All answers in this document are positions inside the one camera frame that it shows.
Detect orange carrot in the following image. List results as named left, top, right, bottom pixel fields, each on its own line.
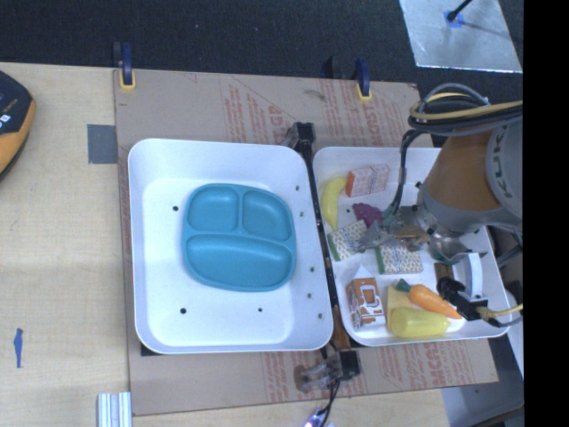
left=395, top=278, right=464, bottom=321

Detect thin black and white rod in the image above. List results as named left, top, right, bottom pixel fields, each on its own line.
left=300, top=139, right=349, bottom=351

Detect green and orange patterned carton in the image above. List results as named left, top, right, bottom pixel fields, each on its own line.
left=326, top=219, right=371, bottom=263
left=374, top=243, right=425, bottom=277

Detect black block with thin wires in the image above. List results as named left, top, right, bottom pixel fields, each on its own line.
left=293, top=349, right=362, bottom=392
left=282, top=121, right=317, bottom=151

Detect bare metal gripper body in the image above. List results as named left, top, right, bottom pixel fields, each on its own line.
left=384, top=205, right=465, bottom=261

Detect white plastic tray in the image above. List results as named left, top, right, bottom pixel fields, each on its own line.
left=127, top=137, right=335, bottom=356
left=311, top=145, right=513, bottom=348

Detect orange and white carton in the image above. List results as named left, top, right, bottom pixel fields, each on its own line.
left=345, top=163, right=391, bottom=198

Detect blue divided plate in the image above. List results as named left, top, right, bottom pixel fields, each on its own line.
left=180, top=182, right=298, bottom=294

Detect purple grapes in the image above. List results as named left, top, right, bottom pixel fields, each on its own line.
left=351, top=202, right=386, bottom=229

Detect orange white gable-top carton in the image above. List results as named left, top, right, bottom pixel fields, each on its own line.
left=344, top=264, right=388, bottom=332

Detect yellow cheese wedge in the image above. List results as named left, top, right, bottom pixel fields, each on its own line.
left=385, top=284, right=415, bottom=314

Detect yellow plastic bottle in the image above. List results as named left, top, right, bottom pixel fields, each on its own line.
left=387, top=306, right=452, bottom=340

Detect brown cardboard board red print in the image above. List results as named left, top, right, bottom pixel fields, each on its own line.
left=112, top=68, right=501, bottom=417

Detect yellow banana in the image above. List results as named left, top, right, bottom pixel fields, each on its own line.
left=320, top=175, right=349, bottom=232

